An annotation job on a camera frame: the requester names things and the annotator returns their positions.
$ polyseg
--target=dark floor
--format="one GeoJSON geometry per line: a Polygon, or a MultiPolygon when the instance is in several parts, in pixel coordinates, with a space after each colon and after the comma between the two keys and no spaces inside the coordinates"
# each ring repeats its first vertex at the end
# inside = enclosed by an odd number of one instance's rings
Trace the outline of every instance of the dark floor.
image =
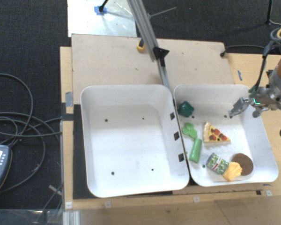
{"type": "MultiPolygon", "coordinates": [[[[225,45],[265,46],[276,25],[264,24],[269,0],[144,0],[150,14],[176,6],[154,17],[151,23],[159,38],[221,41],[225,45]]],[[[281,23],[281,0],[274,0],[272,20],[281,23]]],[[[67,0],[0,0],[0,73],[21,78],[34,97],[33,115],[48,120],[60,117],[59,47],[69,46],[67,0]]],[[[261,53],[238,48],[233,52],[261,53]]],[[[0,112],[28,113],[27,92],[13,80],[0,77],[0,112]]],[[[52,124],[55,131],[59,123],[52,124]]],[[[12,132],[9,125],[1,127],[12,132]]],[[[59,143],[46,138],[45,162],[37,174],[22,186],[0,194],[0,209],[41,209],[58,187],[59,143]]],[[[2,189],[29,176],[42,156],[39,139],[23,139],[13,149],[10,173],[2,189]]],[[[47,208],[58,206],[54,197],[47,208]]]]}

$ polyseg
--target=brown round cookie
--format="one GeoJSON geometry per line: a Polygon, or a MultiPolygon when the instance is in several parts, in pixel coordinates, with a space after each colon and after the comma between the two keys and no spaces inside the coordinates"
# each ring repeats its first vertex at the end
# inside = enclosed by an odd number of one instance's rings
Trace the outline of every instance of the brown round cookie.
{"type": "Polygon", "coordinates": [[[237,153],[233,156],[232,162],[239,163],[242,168],[242,176],[249,175],[253,171],[252,160],[243,153],[237,153]]]}

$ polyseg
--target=toy pizza slice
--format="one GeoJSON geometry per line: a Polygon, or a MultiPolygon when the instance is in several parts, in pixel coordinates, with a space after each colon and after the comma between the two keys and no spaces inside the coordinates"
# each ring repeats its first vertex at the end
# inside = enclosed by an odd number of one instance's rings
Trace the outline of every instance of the toy pizza slice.
{"type": "Polygon", "coordinates": [[[224,143],[231,141],[226,135],[220,132],[220,130],[213,127],[210,122],[204,125],[203,140],[204,143],[224,143]]]}

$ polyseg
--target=pepperoni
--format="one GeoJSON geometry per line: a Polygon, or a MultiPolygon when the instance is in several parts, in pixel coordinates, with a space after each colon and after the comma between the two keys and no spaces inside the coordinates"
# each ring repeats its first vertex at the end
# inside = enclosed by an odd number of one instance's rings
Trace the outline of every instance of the pepperoni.
{"type": "Polygon", "coordinates": [[[218,130],[218,129],[215,129],[215,130],[214,130],[214,134],[215,134],[215,135],[219,135],[220,133],[221,133],[220,130],[218,130]]]}
{"type": "Polygon", "coordinates": [[[210,135],[210,136],[209,136],[209,140],[211,140],[211,141],[212,141],[212,140],[216,140],[216,136],[215,136],[215,135],[213,135],[213,134],[212,134],[212,135],[210,135]]]}

